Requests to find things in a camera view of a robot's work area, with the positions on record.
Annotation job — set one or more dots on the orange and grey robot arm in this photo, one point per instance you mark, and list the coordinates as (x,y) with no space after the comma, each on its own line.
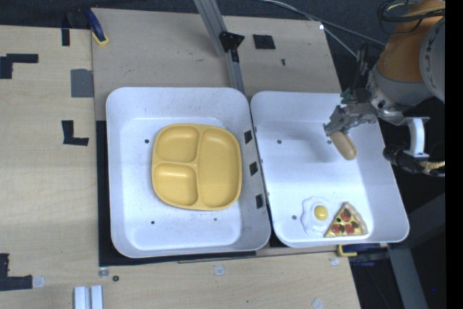
(401,58)

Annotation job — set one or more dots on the white and yellow fried egg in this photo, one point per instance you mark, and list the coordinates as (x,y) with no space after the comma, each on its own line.
(314,222)

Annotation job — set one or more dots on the black cylinder on white bracket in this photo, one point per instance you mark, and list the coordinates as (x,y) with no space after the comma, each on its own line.
(416,141)

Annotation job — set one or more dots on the white plastic tray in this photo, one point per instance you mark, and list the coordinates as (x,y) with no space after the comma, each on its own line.
(311,173)
(181,228)

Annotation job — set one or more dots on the yellow pizza slice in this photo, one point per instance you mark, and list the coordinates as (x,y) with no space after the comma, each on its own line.
(348,224)

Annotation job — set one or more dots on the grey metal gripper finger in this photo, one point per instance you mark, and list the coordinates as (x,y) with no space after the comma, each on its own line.
(348,126)
(332,122)

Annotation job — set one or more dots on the yellow divided plate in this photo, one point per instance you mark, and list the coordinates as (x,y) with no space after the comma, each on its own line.
(213,170)

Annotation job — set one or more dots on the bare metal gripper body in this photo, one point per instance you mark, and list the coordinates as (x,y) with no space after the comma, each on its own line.
(363,112)

